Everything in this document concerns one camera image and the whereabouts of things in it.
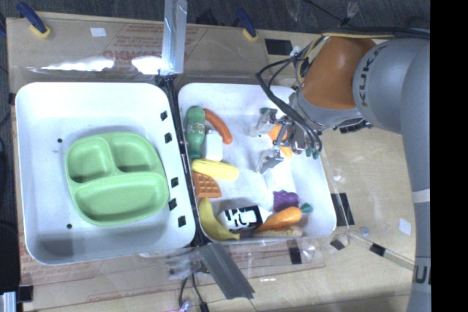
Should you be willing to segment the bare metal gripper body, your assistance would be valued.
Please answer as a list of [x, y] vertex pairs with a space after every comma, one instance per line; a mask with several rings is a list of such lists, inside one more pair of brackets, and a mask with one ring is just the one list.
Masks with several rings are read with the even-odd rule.
[[286, 116], [277, 119], [277, 125], [272, 129], [272, 142], [273, 148], [289, 159], [305, 152], [310, 145], [306, 132]]

